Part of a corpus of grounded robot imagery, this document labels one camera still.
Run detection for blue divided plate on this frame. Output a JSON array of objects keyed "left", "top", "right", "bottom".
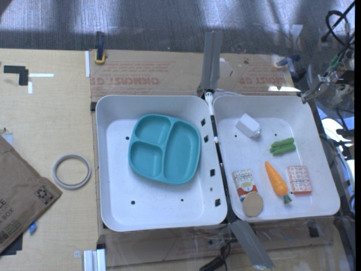
[{"left": 128, "top": 113, "right": 202, "bottom": 186}]

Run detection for white tape ring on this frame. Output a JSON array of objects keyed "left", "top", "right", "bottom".
[{"left": 52, "top": 154, "right": 92, "bottom": 191}]

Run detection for orange carrot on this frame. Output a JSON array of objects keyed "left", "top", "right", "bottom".
[{"left": 264, "top": 161, "right": 293, "bottom": 206}]

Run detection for brown paper envelope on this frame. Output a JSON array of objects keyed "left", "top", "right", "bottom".
[{"left": 0, "top": 134, "right": 64, "bottom": 255}]

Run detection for white plastic bottle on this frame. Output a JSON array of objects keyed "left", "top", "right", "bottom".
[{"left": 235, "top": 112, "right": 262, "bottom": 139}]

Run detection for white plastic tray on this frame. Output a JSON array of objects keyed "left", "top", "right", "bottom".
[
  {"left": 95, "top": 94, "right": 228, "bottom": 233},
  {"left": 212, "top": 95, "right": 342, "bottom": 224}
]

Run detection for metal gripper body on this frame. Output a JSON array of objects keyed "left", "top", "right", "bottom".
[{"left": 318, "top": 68, "right": 355, "bottom": 86}]

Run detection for red and white packet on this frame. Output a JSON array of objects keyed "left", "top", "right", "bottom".
[{"left": 231, "top": 168, "right": 259, "bottom": 203}]

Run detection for brown cardboard board red print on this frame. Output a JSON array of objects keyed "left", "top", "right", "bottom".
[{"left": 89, "top": 49, "right": 341, "bottom": 267}]

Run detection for green bean pods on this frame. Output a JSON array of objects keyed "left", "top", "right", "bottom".
[{"left": 269, "top": 137, "right": 297, "bottom": 156}]

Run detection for tan round biscuit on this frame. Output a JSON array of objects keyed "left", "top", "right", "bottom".
[{"left": 242, "top": 191, "right": 265, "bottom": 218}]

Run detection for orange and white carton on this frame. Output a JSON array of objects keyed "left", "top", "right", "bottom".
[{"left": 287, "top": 165, "right": 313, "bottom": 195}]

